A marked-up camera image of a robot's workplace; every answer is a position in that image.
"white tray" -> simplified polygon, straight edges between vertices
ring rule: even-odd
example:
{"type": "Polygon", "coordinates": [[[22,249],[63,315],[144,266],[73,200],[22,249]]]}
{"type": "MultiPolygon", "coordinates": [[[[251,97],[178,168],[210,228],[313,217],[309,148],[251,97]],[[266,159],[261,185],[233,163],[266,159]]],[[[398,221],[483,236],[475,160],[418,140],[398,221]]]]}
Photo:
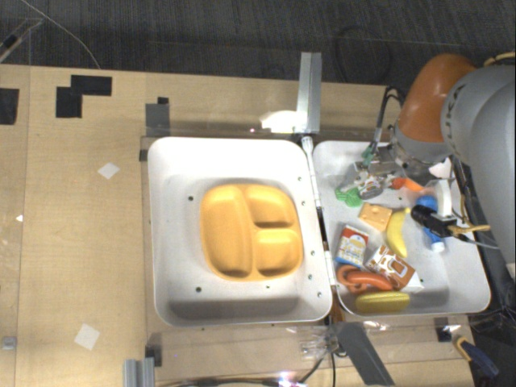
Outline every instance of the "white tray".
{"type": "Polygon", "coordinates": [[[331,307],[330,280],[304,152],[292,142],[162,138],[148,152],[156,311],[174,326],[316,321],[331,307]],[[288,194],[303,262],[294,273],[236,282],[214,274],[200,237],[200,203],[217,185],[258,183],[288,194]]]}
{"type": "MultiPolygon", "coordinates": [[[[353,162],[367,147],[363,142],[327,141],[314,150],[314,166],[321,194],[328,243],[333,254],[339,245],[339,236],[345,224],[369,233],[368,254],[383,243],[381,233],[358,218],[360,208],[350,208],[335,197],[335,189],[344,182],[352,183],[353,162]]],[[[454,207],[459,208],[460,192],[456,183],[451,186],[454,207]]],[[[407,188],[385,190],[382,195],[368,200],[390,208],[413,206],[419,195],[407,188]]],[[[475,245],[446,238],[446,250],[435,253],[421,227],[408,215],[403,226],[403,238],[412,265],[424,285],[424,290],[411,295],[410,305],[402,315],[474,313],[487,307],[490,290],[484,267],[475,245]]],[[[339,296],[346,308],[358,314],[355,296],[343,285],[339,296]]]]}

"food packaging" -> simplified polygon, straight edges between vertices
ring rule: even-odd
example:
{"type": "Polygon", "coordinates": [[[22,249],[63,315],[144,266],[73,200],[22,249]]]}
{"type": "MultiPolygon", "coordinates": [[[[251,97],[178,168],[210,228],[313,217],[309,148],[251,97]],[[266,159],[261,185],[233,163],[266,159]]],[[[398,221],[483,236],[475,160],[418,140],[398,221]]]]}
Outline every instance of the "food packaging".
{"type": "Polygon", "coordinates": [[[394,289],[403,289],[407,293],[417,293],[423,289],[415,269],[386,245],[381,245],[364,266],[387,278],[394,289]]]}
{"type": "Polygon", "coordinates": [[[340,234],[339,249],[335,260],[342,264],[354,265],[363,268],[364,252],[369,235],[350,226],[346,226],[340,234]]]}

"yellow plastic plate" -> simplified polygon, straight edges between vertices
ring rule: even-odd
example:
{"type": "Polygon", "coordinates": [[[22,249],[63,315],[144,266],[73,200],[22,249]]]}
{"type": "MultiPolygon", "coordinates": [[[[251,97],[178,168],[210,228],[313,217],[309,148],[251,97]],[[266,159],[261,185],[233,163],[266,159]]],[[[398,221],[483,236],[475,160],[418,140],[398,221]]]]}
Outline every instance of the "yellow plastic plate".
{"type": "Polygon", "coordinates": [[[303,245],[292,200],[278,188],[230,184],[201,203],[201,241],[214,273],[233,281],[284,277],[298,269],[303,245]]]}

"banana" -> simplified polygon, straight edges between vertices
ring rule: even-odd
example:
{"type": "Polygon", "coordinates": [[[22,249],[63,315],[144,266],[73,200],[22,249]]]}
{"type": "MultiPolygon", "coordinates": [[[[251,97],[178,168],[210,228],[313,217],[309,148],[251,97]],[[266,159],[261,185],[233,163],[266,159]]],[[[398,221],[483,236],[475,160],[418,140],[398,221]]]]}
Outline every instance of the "banana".
{"type": "Polygon", "coordinates": [[[389,248],[398,256],[406,258],[406,246],[403,240],[402,227],[405,221],[405,216],[410,212],[410,208],[399,210],[394,212],[390,216],[389,223],[387,224],[387,244],[389,248]]]}

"wire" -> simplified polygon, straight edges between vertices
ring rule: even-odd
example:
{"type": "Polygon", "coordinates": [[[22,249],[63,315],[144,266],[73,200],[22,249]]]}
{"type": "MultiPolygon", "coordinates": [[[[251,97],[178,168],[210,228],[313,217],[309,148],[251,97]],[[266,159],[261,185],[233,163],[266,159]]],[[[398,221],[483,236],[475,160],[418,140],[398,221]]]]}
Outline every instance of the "wire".
{"type": "Polygon", "coordinates": [[[337,382],[337,368],[335,368],[335,357],[333,356],[333,352],[330,353],[330,358],[331,358],[331,368],[333,370],[331,386],[335,387],[336,386],[336,382],[337,382]]]}
{"type": "MultiPolygon", "coordinates": [[[[315,363],[314,367],[312,367],[312,369],[299,380],[299,383],[304,383],[306,380],[308,380],[308,378],[312,374],[314,374],[315,371],[317,371],[317,369],[323,362],[325,356],[326,356],[326,354],[324,356],[322,356],[315,363]]],[[[336,371],[335,361],[333,360],[333,355],[332,355],[332,364],[334,366],[334,371],[336,371]]],[[[264,385],[266,387],[277,387],[279,385],[278,380],[266,379],[266,378],[265,379],[260,379],[260,378],[226,378],[226,379],[206,378],[206,379],[200,379],[200,380],[191,381],[191,382],[180,381],[177,383],[162,385],[161,387],[216,387],[219,385],[236,384],[236,383],[264,385]]]]}
{"type": "Polygon", "coordinates": [[[403,103],[404,94],[397,88],[393,86],[387,86],[385,87],[384,96],[381,100],[381,106],[380,111],[378,112],[377,117],[377,127],[375,128],[374,135],[372,137],[371,143],[368,145],[368,147],[365,149],[364,153],[362,154],[362,157],[364,158],[364,164],[368,164],[375,153],[377,153],[378,144],[381,141],[381,133],[382,133],[382,126],[384,122],[384,116],[385,116],[385,109],[387,107],[387,103],[390,99],[396,99],[400,106],[403,103]],[[390,92],[392,90],[396,90],[396,94],[391,94],[390,92]]]}
{"type": "Polygon", "coordinates": [[[318,360],[318,362],[317,362],[317,363],[315,363],[315,366],[314,366],[314,367],[313,367],[313,368],[312,368],[312,369],[311,369],[307,374],[305,374],[305,375],[304,375],[304,376],[299,380],[299,382],[300,382],[300,383],[304,383],[306,380],[308,380],[308,379],[310,378],[310,376],[311,376],[312,374],[314,374],[314,372],[319,368],[319,365],[321,365],[321,363],[323,362],[324,357],[325,357],[325,356],[322,356],[322,357],[318,360]]]}
{"type": "Polygon", "coordinates": [[[375,84],[376,83],[377,84],[377,83],[382,82],[385,79],[385,77],[389,74],[392,60],[393,60],[393,55],[390,51],[389,45],[385,41],[383,41],[383,39],[374,31],[372,31],[366,27],[359,26],[357,24],[353,25],[353,26],[347,26],[347,27],[341,28],[339,31],[337,31],[337,33],[335,34],[335,36],[333,38],[333,40],[334,40],[333,50],[334,50],[334,55],[335,55],[335,64],[337,66],[337,70],[339,71],[340,79],[343,82],[349,82],[347,75],[346,75],[346,71],[344,70],[344,67],[341,63],[342,54],[341,54],[341,50],[339,48],[339,40],[343,39],[344,36],[347,33],[349,33],[350,31],[364,31],[365,33],[369,33],[374,38],[374,39],[372,39],[373,41],[375,40],[375,41],[378,41],[378,42],[381,42],[384,44],[385,53],[386,53],[386,56],[385,56],[386,66],[385,66],[384,70],[381,73],[378,73],[373,79],[370,79],[370,81],[364,81],[363,83],[367,83],[367,84],[375,84]]]}
{"type": "Polygon", "coordinates": [[[97,62],[97,59],[95,58],[94,54],[91,52],[91,50],[88,48],[88,46],[86,46],[86,44],[81,40],[79,39],[76,35],[74,35],[70,30],[68,30],[66,27],[64,26],[61,26],[56,20],[50,18],[48,15],[46,15],[43,11],[37,9],[36,7],[34,7],[32,4],[30,4],[27,0],[19,0],[20,2],[26,4],[28,7],[30,7],[33,11],[35,11],[36,13],[42,15],[43,17],[46,18],[46,20],[48,20],[50,23],[58,26],[62,31],[64,31],[67,35],[70,35],[74,40],[76,40],[85,50],[86,52],[89,54],[89,57],[91,57],[91,60],[95,63],[95,66],[97,66],[98,69],[101,69],[100,67],[100,64],[97,62]]]}
{"type": "Polygon", "coordinates": [[[479,247],[488,248],[488,249],[500,249],[499,247],[495,247],[494,245],[489,245],[488,243],[478,242],[474,239],[468,238],[466,235],[459,235],[459,236],[456,236],[456,238],[460,239],[461,241],[467,242],[467,243],[474,243],[475,245],[478,245],[479,247]]]}
{"type": "MultiPolygon", "coordinates": [[[[462,193],[460,195],[460,213],[461,213],[461,216],[459,216],[458,218],[460,218],[460,220],[467,224],[468,226],[467,227],[458,227],[457,225],[450,225],[448,227],[448,230],[451,231],[451,233],[457,238],[459,237],[459,235],[462,235],[462,234],[467,234],[468,232],[486,232],[486,231],[490,231],[491,230],[491,226],[490,225],[474,225],[471,220],[469,219],[469,217],[467,216],[466,214],[466,199],[464,197],[464,194],[462,193]]],[[[496,248],[497,247],[494,247],[493,245],[487,245],[487,244],[483,244],[483,243],[478,243],[479,245],[481,246],[485,246],[486,248],[496,248]]]]}
{"type": "Polygon", "coordinates": [[[484,62],[484,67],[490,66],[490,65],[496,65],[496,64],[500,63],[501,61],[508,60],[508,59],[513,59],[513,62],[514,62],[515,57],[516,57],[515,52],[501,53],[499,55],[490,57],[488,60],[486,60],[484,62]]]}

